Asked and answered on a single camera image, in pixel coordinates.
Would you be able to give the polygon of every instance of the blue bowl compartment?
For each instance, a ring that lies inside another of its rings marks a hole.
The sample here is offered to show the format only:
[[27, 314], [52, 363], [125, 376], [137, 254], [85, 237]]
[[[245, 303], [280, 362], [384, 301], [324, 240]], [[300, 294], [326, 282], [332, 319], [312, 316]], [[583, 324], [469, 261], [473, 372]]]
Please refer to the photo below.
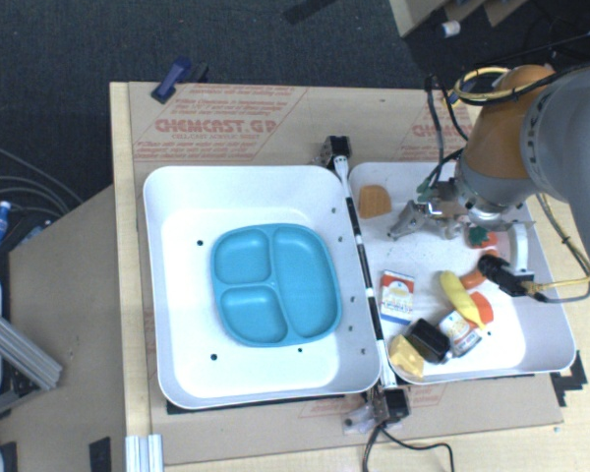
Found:
[[223, 325], [250, 346], [321, 339], [341, 317], [338, 282], [323, 240], [297, 224], [225, 233], [211, 252], [212, 286]]

